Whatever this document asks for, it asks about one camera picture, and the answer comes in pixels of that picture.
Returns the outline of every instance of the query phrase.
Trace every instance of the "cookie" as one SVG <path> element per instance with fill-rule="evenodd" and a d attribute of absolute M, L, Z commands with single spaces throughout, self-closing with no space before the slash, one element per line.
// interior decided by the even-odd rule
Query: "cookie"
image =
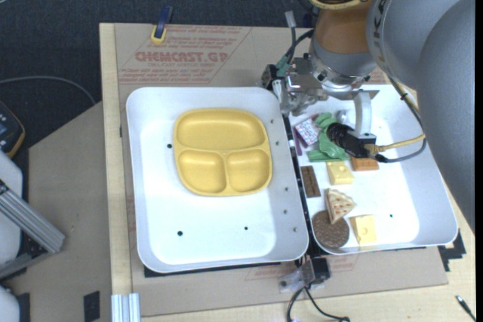
<path fill-rule="evenodd" d="M 317 242 L 327 248 L 342 247 L 349 240 L 349 225 L 345 219 L 331 224 L 329 212 L 322 210 L 312 218 L 312 229 Z"/>

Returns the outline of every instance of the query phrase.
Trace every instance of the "metal bracket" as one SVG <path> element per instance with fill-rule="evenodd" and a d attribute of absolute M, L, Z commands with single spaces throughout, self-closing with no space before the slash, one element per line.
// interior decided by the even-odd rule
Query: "metal bracket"
<path fill-rule="evenodd" d="M 112 322 L 141 322 L 139 293 L 111 296 Z"/>
<path fill-rule="evenodd" d="M 307 260 L 294 272 L 278 280 L 281 293 L 295 292 L 314 283 L 322 283 L 331 277 L 331 269 L 326 258 L 315 257 Z"/>
<path fill-rule="evenodd" d="M 0 279 L 37 262 L 48 255 L 60 252 L 65 236 L 44 217 L 36 213 L 19 195 L 0 179 L 0 212 L 40 246 L 44 253 L 29 252 L 0 267 Z"/>

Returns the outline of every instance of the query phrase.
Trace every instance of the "yellow divided plate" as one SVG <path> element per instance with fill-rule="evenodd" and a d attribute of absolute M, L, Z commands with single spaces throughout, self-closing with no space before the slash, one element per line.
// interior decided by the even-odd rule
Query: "yellow divided plate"
<path fill-rule="evenodd" d="M 247 195 L 272 178 L 266 129 L 245 110 L 183 113 L 174 125 L 174 157 L 181 181 L 199 195 Z"/>

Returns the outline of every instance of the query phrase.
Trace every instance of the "electronic device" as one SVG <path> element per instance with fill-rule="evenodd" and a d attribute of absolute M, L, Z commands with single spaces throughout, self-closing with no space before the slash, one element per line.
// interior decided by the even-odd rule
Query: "electronic device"
<path fill-rule="evenodd" d="M 18 118 L 0 101 L 0 152 L 12 158 L 25 137 L 25 130 Z"/>
<path fill-rule="evenodd" d="M 475 231 L 475 0 L 310 0 L 320 8 L 309 52 L 292 47 L 262 75 L 281 112 L 299 115 L 327 98 L 353 99 L 355 127 L 329 138 L 355 157 L 387 161 L 367 133 L 360 94 L 379 66 L 414 111 L 436 164 Z M 417 103 L 407 97 L 416 91 Z"/>

